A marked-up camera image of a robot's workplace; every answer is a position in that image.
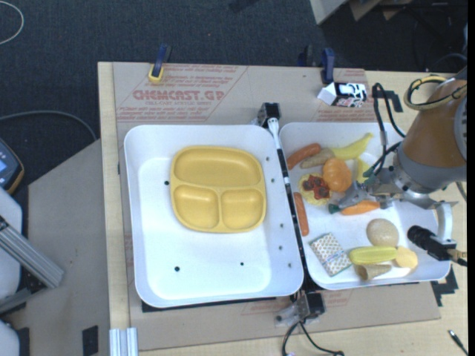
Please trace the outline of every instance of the yellow divided plate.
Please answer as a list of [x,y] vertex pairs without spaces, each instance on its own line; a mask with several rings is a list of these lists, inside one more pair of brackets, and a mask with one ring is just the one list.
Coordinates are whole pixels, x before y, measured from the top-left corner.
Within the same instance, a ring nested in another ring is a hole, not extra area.
[[266,214],[261,164],[240,149],[182,149],[171,164],[170,187],[176,217],[196,231],[250,231],[262,223]]

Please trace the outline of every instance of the wire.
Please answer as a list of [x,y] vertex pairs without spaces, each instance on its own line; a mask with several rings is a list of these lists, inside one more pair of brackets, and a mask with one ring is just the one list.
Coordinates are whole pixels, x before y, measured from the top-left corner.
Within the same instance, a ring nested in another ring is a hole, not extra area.
[[40,111],[27,111],[27,112],[13,113],[11,115],[0,116],[0,122],[10,120],[10,119],[17,119],[23,116],[33,116],[33,115],[58,115],[58,116],[64,116],[69,119],[76,120],[89,131],[94,141],[97,140],[96,134],[94,133],[93,129],[87,122],[85,122],[84,120],[80,119],[77,116],[72,115],[71,113],[62,112],[62,111],[40,110]]
[[420,86],[425,83],[443,83],[446,80],[446,78],[437,75],[430,75],[422,79],[416,79],[410,84],[409,88],[407,89],[406,94],[404,95],[404,103],[406,104],[406,106],[416,111],[425,111],[432,108],[437,108],[440,105],[448,103],[452,99],[460,99],[465,93],[467,93],[467,84],[465,83],[464,85],[458,87],[453,93],[450,93],[449,95],[444,96],[441,99],[432,100],[420,104],[412,103],[411,96],[413,92],[417,90]]
[[300,325],[302,330],[304,331],[305,336],[307,336],[307,339],[309,342],[316,348],[319,349],[320,351],[329,353],[333,356],[344,356],[343,351],[330,351],[329,349],[321,348],[309,335],[308,331],[305,329],[304,322],[306,319],[309,319],[310,317],[305,317],[303,320],[299,320],[292,324],[289,329],[287,330],[286,334],[284,335],[284,339],[282,341],[282,356],[288,356],[287,351],[286,351],[286,345],[287,341],[290,338],[290,335],[294,332],[295,328]]
[[465,64],[467,64],[468,58],[461,53],[449,53],[443,56],[442,58],[437,59],[429,70],[433,70],[439,63],[445,61],[446,59],[457,58],[461,59]]
[[310,337],[309,333],[308,333],[307,330],[305,329],[304,322],[300,322],[300,327],[304,330],[305,336],[307,336],[307,339],[310,341],[310,343],[311,343],[316,349],[319,349],[320,351],[323,351],[323,352],[326,352],[326,353],[330,353],[330,354],[332,354],[332,355],[334,355],[334,356],[344,356],[343,351],[330,351],[329,349],[321,348],[320,346],[318,346],[317,343],[315,343],[315,342],[313,341],[313,339]]
[[[402,133],[402,131],[399,129],[399,127],[397,126],[396,122],[394,121],[394,118],[393,118],[393,113],[391,112],[391,106],[390,106],[390,103],[389,103],[389,99],[387,98],[387,94],[386,94],[386,90],[383,88],[383,86],[381,85],[381,83],[375,83],[374,86],[373,86],[373,89],[372,89],[372,95],[373,95],[373,109],[374,109],[374,113],[376,115],[376,120],[378,121],[378,125],[379,125],[379,130],[385,134],[385,130],[384,130],[384,124],[383,124],[383,120],[381,118],[381,113],[379,112],[379,105],[378,105],[378,90],[381,91],[382,95],[383,95],[383,98],[384,98],[384,103],[386,104],[386,110],[387,110],[387,115],[389,116],[389,119],[391,121],[391,125],[393,126],[394,130],[397,132],[397,134],[401,137],[405,137],[404,133]],[[382,147],[383,147],[383,151],[382,151],[382,155],[381,157],[378,159],[378,161],[376,161],[376,163],[372,166],[372,168],[370,170],[373,170],[374,171],[374,174],[375,175],[378,175],[379,172],[382,170],[383,166],[384,166],[384,161],[386,160],[386,156],[390,153],[390,151],[393,151],[394,149],[396,149],[397,147],[399,146],[399,143],[393,145],[390,150],[387,149],[387,144],[383,143]]]
[[467,261],[467,260],[464,260],[464,259],[462,259],[462,258],[459,258],[456,262],[457,262],[459,265],[465,266],[466,268],[468,268],[468,261]]
[[7,5],[8,7],[11,7],[14,10],[16,10],[16,12],[18,12],[18,14],[20,15],[20,18],[22,20],[22,22],[20,24],[20,28],[16,31],[15,34],[13,34],[10,38],[7,38],[7,39],[4,39],[3,41],[0,41],[0,45],[4,45],[7,42],[10,42],[13,39],[15,39],[21,33],[21,31],[23,30],[23,27],[24,27],[24,16],[23,16],[23,13],[20,11],[20,9],[17,8],[15,5],[13,5],[11,3],[7,3],[6,1],[2,1],[2,0],[0,0],[0,4]]
[[467,193],[465,192],[463,188],[463,184],[461,182],[455,182],[457,188],[459,189],[460,195],[462,195],[462,198],[464,199],[465,202],[467,202]]

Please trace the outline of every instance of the food package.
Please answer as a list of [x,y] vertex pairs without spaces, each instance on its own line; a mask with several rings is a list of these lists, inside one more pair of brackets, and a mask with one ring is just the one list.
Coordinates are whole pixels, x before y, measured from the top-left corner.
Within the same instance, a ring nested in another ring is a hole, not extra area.
[[352,265],[344,249],[331,233],[312,241],[310,248],[331,277]]

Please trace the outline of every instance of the clamp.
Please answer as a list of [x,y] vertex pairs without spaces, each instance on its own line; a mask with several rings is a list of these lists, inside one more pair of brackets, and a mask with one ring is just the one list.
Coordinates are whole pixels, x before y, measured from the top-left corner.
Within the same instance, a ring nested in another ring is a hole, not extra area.
[[148,72],[148,80],[154,84],[158,84],[163,76],[163,63],[168,61],[171,48],[167,44],[162,43],[158,50],[157,60],[150,67]]
[[333,82],[333,66],[335,64],[335,54],[331,47],[326,47],[321,52],[321,64],[324,68],[321,71],[321,81],[325,85],[329,85]]

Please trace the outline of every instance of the small box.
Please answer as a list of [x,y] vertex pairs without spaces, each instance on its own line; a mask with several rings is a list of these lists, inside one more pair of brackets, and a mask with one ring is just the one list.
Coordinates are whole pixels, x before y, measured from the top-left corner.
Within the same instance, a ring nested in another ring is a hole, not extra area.
[[333,234],[325,234],[310,244],[329,276],[351,266],[351,261]]
[[337,83],[321,89],[317,96],[325,104],[338,107],[361,107],[366,102],[366,87],[362,83]]

